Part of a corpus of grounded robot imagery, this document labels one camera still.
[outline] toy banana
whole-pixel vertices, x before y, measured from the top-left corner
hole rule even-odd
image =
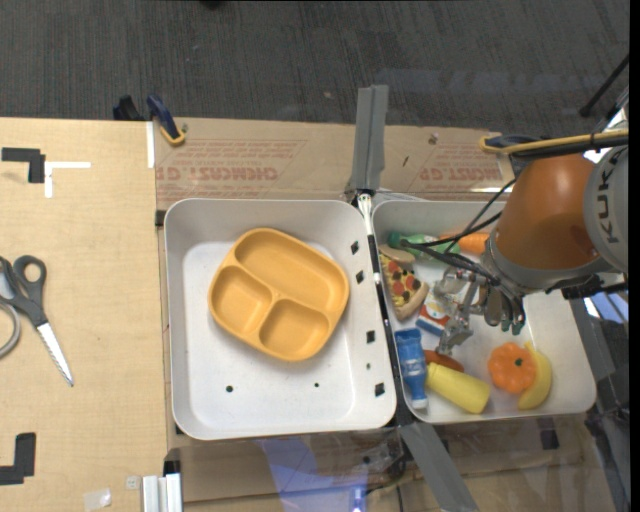
[[[538,352],[530,341],[524,343],[536,364],[536,377],[533,384],[525,389],[518,399],[518,409],[534,409],[544,402],[551,390],[551,363],[544,354]]]

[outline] scissors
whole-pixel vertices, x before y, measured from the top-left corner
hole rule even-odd
[[[40,271],[40,275],[35,280],[30,280],[26,275],[25,271],[29,265],[36,266]],[[21,256],[13,263],[13,266],[0,256],[0,279],[3,277],[6,284],[5,288],[8,287],[8,296],[5,295],[7,291],[3,291],[0,288],[0,303],[4,303],[10,308],[15,308],[27,315],[65,381],[69,386],[73,386],[73,377],[71,376],[69,365],[42,307],[42,290],[44,281],[47,278],[47,267],[34,256]],[[14,322],[14,325],[16,326],[14,335],[5,347],[11,345],[12,339],[16,336],[15,331],[18,330],[19,333],[19,324]]]

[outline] gray carpet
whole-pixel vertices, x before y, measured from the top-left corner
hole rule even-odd
[[[1,0],[0,115],[110,119],[130,94],[175,116],[355,122],[390,86],[388,124],[590,131],[628,67],[630,0],[206,2]]]

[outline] scissors blade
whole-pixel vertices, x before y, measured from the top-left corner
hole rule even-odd
[[[47,347],[47,351],[53,359],[53,362],[56,364],[58,370],[64,377],[64,380],[67,381],[69,386],[73,387],[73,377],[71,376],[71,370],[69,370],[69,365],[67,364],[67,360],[62,353],[62,349],[60,348],[60,344],[58,343],[58,339],[56,335],[53,333],[53,329],[51,328],[51,324],[49,322],[44,323],[36,327],[38,330],[38,334],[44,341],[45,347]]]

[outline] black scissors handle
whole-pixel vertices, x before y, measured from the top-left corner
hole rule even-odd
[[[35,265],[40,270],[40,275],[34,281],[29,280],[26,276],[25,270],[28,265]],[[42,289],[47,277],[45,264],[33,256],[21,256],[15,261],[14,267],[0,256],[0,274],[5,276],[13,294],[12,297],[0,294],[0,300],[25,313],[36,327],[47,323],[47,316],[42,308]]]

